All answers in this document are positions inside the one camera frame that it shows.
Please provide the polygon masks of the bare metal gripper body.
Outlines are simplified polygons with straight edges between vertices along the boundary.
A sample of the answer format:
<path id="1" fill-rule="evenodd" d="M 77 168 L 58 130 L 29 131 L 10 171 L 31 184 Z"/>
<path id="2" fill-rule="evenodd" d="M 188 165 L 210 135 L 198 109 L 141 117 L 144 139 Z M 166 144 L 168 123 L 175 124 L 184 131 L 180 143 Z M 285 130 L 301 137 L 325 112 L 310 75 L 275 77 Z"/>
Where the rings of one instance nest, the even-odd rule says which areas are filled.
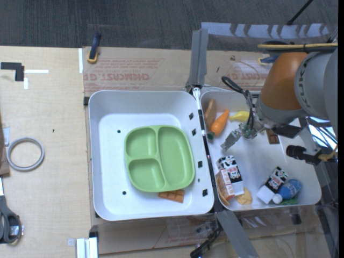
<path id="1" fill-rule="evenodd" d="M 239 125 L 239 132 L 246 139 L 254 139 L 265 129 L 265 116 L 258 109 L 250 109 L 248 120 Z"/>

